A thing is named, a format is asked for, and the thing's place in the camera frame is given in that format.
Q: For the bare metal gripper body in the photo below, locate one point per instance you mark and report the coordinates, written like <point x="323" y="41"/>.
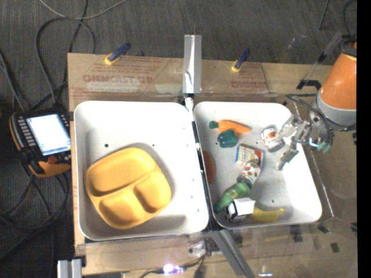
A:
<point x="311" y="129"/>

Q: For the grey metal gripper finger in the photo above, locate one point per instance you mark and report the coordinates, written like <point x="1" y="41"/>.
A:
<point x="290" y="127"/>
<point x="287" y="156"/>

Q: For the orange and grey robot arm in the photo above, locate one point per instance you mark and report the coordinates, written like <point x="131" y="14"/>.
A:
<point x="339" y="91"/>

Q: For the white and orange can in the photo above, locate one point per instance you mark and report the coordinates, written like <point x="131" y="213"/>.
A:
<point x="271" y="138"/>

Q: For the white plastic tray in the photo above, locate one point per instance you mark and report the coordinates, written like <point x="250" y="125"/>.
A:
<point x="139" y="120"/>
<point x="279" y="184"/>

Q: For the white yellow and red carton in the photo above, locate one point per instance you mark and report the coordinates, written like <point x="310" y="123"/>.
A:
<point x="247" y="155"/>

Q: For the white can with red dots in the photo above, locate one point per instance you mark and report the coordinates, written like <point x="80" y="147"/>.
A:
<point x="250" y="172"/>

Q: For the orange carrot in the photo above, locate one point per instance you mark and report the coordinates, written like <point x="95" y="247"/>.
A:
<point x="232" y="125"/>

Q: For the green pepper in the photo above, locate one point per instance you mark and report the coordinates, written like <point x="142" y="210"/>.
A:
<point x="227" y="139"/>

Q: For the yellow banana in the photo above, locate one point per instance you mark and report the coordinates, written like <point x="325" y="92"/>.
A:
<point x="266" y="215"/>

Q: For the green bottle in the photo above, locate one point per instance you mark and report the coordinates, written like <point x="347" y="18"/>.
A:
<point x="232" y="195"/>

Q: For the white and black carton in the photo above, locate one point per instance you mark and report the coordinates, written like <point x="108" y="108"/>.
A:
<point x="242" y="207"/>

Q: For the yellow divided plate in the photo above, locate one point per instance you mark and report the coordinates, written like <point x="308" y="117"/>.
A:
<point x="124" y="184"/>

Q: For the brown cardboard board red print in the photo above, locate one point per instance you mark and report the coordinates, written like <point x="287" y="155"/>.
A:
<point x="121" y="80"/>

